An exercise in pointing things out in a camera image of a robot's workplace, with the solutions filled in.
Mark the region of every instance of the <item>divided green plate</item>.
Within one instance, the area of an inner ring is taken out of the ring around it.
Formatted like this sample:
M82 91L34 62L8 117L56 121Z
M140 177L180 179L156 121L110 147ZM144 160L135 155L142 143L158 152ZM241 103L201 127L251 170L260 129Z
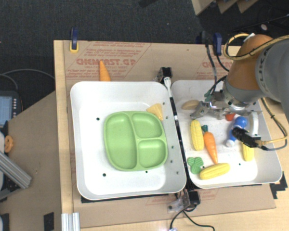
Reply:
M157 168L168 156L163 125L150 112L125 111L109 115L104 123L104 142L110 163L124 171Z

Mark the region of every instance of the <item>screen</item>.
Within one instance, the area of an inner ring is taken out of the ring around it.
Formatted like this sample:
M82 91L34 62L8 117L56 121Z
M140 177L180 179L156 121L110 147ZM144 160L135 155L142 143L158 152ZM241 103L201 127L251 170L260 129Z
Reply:
M0 96L0 127L12 118L12 97Z

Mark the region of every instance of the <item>toy carrot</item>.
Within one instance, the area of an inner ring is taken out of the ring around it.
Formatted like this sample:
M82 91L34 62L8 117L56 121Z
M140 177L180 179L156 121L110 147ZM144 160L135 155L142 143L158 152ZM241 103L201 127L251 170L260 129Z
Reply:
M215 164L217 164L218 163L217 150L216 150L216 143L215 143L214 135L208 131L207 125L203 125L201 128L204 131L204 134L203 134L204 144L205 144L213 162Z
M100 60L100 81L111 81L109 72L102 60Z

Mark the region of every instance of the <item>black floor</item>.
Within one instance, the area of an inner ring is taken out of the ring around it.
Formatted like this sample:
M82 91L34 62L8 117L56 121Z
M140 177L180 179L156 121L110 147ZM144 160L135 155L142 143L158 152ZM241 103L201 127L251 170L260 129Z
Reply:
M79 40L153 43L195 43L202 31L219 32L223 42L235 29L289 14L289 0L259 0L244 13L235 4L221 14L212 4L199 16L191 0L0 0L0 74L34 69L54 75L53 41L69 39L79 29ZM277 38L289 34L289 16L244 29ZM54 91L54 80L33 71L7 74L18 85L24 109ZM14 90L0 77L0 90Z

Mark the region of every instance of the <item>wooden table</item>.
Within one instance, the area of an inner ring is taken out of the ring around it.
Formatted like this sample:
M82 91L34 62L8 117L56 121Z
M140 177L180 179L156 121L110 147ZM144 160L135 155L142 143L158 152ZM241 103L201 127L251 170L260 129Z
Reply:
M156 44L159 50L167 50L164 44ZM173 51L180 58L180 50ZM70 162L70 148L69 148L69 132L68 132L68 116L66 112L67 107L67 90L66 90L66 74L65 74L65 57L64 57L64 41L56 40L54 42L54 57L55 57L55 77L56 77L56 98L57 98L57 119L58 119L58 141L59 141L59 161L60 161L60 185L61 185L61 207L62 213L71 214L74 212L72 180L71 180L71 162ZM289 126L286 117L281 109L280 104L271 102L271 107L276 117L285 125L289 132ZM269 119L268 114L264 113L267 120L271 137L281 137L280 131L276 128L272 120ZM284 192L278 192L276 199L276 208L268 210L229 213L222 215L195 217L193 220L199 224L208 224L215 227L215 230L268 230L268 231L289 231L289 138L288 146L277 152L280 163L282 165L288 188ZM111 225L103 227L85 228L85 231L167 231L169 229L171 220L158 220L149 222L139 222L131 224ZM178 230L210 230L205 228L195 227L187 218L178 218L175 220L174 227Z

